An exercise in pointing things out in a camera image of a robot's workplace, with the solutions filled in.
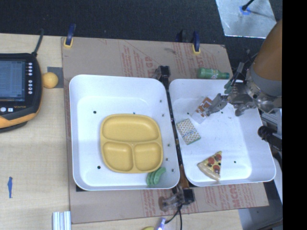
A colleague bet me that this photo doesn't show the thin black and white rod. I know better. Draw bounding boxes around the thin black and white rod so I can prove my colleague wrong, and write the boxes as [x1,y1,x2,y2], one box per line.
[165,80,186,189]

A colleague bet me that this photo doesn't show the yellow and green patterned packet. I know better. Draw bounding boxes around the yellow and green patterned packet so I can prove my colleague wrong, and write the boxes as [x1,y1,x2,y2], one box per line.
[176,118,201,146]

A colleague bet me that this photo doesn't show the black block with thin wires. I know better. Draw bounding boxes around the black block with thin wires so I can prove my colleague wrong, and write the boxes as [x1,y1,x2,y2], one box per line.
[157,65,171,81]
[183,188,195,205]

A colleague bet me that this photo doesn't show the black cylinder on white bracket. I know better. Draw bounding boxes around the black cylinder on white bracket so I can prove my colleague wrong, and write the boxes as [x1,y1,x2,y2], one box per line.
[258,108,283,152]

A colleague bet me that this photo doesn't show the green pea pods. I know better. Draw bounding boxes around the green pea pods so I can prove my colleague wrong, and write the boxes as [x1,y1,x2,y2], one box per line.
[146,167,167,186]

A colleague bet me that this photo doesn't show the yellow lemon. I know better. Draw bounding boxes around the yellow lemon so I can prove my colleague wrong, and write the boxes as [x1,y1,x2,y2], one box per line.
[42,71,59,89]

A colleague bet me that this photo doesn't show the toy pizza slice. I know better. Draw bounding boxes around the toy pizza slice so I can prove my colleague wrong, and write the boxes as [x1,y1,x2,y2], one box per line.
[197,150,223,182]

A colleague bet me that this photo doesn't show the yellow divided plate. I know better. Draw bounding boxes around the yellow divided plate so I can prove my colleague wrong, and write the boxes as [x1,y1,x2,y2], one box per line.
[100,113,164,174]

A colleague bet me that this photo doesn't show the white plastic tray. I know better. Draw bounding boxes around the white plastic tray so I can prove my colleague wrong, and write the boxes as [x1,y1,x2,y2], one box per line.
[169,79,277,187]
[69,74,181,191]

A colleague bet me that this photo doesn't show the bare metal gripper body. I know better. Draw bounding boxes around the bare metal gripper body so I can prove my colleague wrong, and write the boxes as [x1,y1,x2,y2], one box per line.
[227,84,283,113]

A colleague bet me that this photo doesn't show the brown cardboard board red print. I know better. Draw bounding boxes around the brown cardboard board red print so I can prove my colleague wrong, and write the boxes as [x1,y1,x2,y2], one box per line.
[61,36,270,224]

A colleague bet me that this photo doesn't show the green plastic bottle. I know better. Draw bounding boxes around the green plastic bottle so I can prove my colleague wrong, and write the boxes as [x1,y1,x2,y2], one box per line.
[197,67,230,81]

